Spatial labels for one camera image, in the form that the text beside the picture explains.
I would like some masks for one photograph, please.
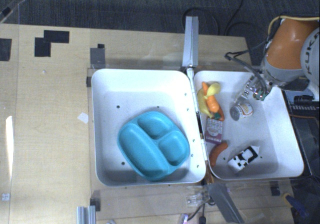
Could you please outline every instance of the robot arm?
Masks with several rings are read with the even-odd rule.
[[[268,45],[259,70],[263,75],[253,72],[236,103],[247,99],[251,92],[255,99],[263,101],[272,87],[285,88],[304,76],[319,94],[318,21],[284,19]]]

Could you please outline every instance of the black and white toy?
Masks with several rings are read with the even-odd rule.
[[[241,151],[238,155],[232,158],[228,162],[228,166],[234,171],[241,171],[249,163],[258,157],[259,147],[258,146],[249,146],[245,150]]]

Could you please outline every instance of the black cable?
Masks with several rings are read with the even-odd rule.
[[[241,56],[245,53],[252,53],[253,50],[256,50],[258,49],[259,47],[261,47],[262,45],[264,45],[266,42],[263,41],[263,42],[260,42],[259,44],[255,45],[254,47],[252,48],[248,48],[247,50],[244,50],[244,51],[239,51],[239,52],[228,52],[226,55],[233,55],[233,57],[238,57],[238,56]]]
[[[228,52],[225,54],[225,58],[228,59],[229,61],[232,60],[232,61],[235,61],[236,63],[242,65],[246,70],[248,70],[249,72],[252,72],[254,74],[254,76],[256,76],[260,83],[261,83],[261,86],[262,86],[262,89],[263,89],[263,92],[266,93],[267,92],[267,86],[266,86],[266,82],[264,81],[264,79],[261,77],[261,75],[255,70],[253,69],[252,66],[248,65],[246,62],[238,59],[238,58],[235,58],[235,57],[230,57],[229,55],[233,55],[233,54],[240,54],[241,52],[235,52],[235,53],[232,53],[232,52]]]
[[[201,203],[201,204],[198,206],[198,208],[195,210],[195,212],[194,212],[190,217],[188,217],[188,221],[191,220],[191,219],[193,219],[193,217],[199,212],[199,210],[200,210],[207,202],[209,202],[209,201],[210,201],[210,199],[208,199],[207,201],[204,201],[203,203]]]
[[[250,23],[250,22],[246,22],[246,21],[239,21],[239,22],[236,22],[236,23],[233,23],[232,25],[230,25],[228,27],[228,29],[226,30],[226,35],[229,35],[229,32],[231,30],[231,28],[233,28],[234,26],[237,26],[237,25],[249,25],[249,26],[253,26],[254,28],[256,28],[257,30],[261,30],[263,31],[262,27],[256,25],[256,24],[253,24],[253,23]]]
[[[202,216],[199,218],[199,224],[206,224],[206,221],[207,221],[207,220],[206,220],[206,217],[204,216],[204,213],[205,213],[205,212],[204,212],[204,211],[205,211],[205,210],[204,210],[204,209],[205,209],[205,205],[206,205],[206,204],[204,204],[203,207],[202,207]]]
[[[229,31],[229,25],[230,25],[231,21],[235,18],[236,14],[240,11],[243,2],[244,2],[244,0],[240,0],[240,5],[239,5],[239,7],[237,8],[237,10],[234,12],[234,14],[231,16],[231,18],[230,18],[229,21],[227,22],[226,27],[225,27],[224,32],[223,32],[225,36],[227,35],[227,33],[228,33],[228,31]]]
[[[217,35],[220,34],[219,24],[218,24],[218,22],[216,21],[214,15],[213,15],[208,9],[206,9],[206,8],[201,8],[201,7],[192,7],[192,8],[187,9],[187,10],[183,13],[183,15],[182,15],[182,22],[181,22],[181,24],[182,24],[182,29],[183,29],[183,30],[186,29],[186,22],[185,22],[185,20],[186,20],[187,14],[188,14],[189,12],[193,11],[193,10],[202,11],[202,12],[204,12],[204,13],[208,13],[208,14],[211,16],[211,18],[212,18],[212,20],[213,20],[213,22],[214,22],[214,24],[215,24],[215,26],[216,26],[216,34],[217,34]]]

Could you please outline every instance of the toy sausage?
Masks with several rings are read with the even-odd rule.
[[[218,156],[221,154],[222,151],[226,150],[227,148],[228,148],[228,143],[224,141],[220,145],[214,147],[211,150],[209,154],[209,162],[211,167],[215,167]]]

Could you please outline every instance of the small package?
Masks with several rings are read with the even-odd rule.
[[[206,119],[205,140],[216,145],[221,144],[222,140],[222,122],[211,118]]]
[[[232,158],[228,162],[228,166],[234,171],[238,172],[251,163],[258,157],[259,147],[249,146],[244,151],[241,151],[238,155]]]

